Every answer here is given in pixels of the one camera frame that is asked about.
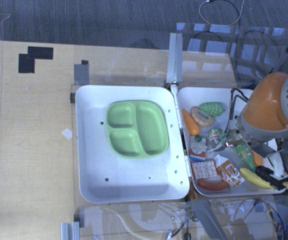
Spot yellow banana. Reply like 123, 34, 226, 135
239, 167, 275, 190

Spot green grapes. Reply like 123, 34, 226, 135
198, 101, 226, 118

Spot green and white can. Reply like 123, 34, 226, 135
208, 128, 225, 145

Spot black cylinder on white bracket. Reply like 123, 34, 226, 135
255, 151, 288, 191

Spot red sausage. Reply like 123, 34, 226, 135
197, 177, 230, 192

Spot white plastic tray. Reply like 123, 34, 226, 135
74, 84, 191, 205
177, 86, 288, 198

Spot tan biscuit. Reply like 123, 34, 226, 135
190, 106, 215, 128

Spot orange and white packet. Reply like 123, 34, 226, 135
190, 159, 219, 181

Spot orange and white carton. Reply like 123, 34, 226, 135
213, 154, 245, 190

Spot green divided plate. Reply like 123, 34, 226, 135
105, 99, 170, 160

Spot orange rounded toy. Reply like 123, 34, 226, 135
252, 150, 264, 167

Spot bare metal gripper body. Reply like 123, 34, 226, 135
224, 128, 262, 149

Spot orange carrot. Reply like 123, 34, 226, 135
181, 108, 201, 137

